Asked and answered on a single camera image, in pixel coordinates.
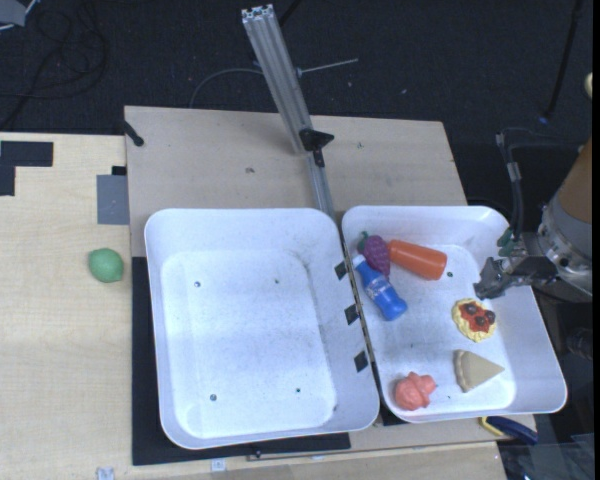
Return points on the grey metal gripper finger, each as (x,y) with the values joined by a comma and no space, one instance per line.
(494,267)
(490,288)

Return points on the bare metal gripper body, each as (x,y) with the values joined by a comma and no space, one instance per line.
(535,268)

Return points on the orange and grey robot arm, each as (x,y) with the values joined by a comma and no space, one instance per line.
(577,188)

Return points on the yellow spaghetti with meatballs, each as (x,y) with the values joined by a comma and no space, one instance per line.
(474,320)

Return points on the white plastic tray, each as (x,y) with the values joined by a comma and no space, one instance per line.
(430,328)
(250,338)

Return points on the beige pie slice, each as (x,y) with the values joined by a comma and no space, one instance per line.
(475,370)

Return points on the blue bottle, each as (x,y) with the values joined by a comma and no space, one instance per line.
(382,293)

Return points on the purple grapes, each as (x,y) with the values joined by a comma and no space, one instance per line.
(377,254)

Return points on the orange toy shrimp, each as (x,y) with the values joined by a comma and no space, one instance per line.
(414,392)

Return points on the pale wood board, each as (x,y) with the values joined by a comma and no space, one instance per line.
(230,168)

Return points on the green lime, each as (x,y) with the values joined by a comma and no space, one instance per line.
(106,265)

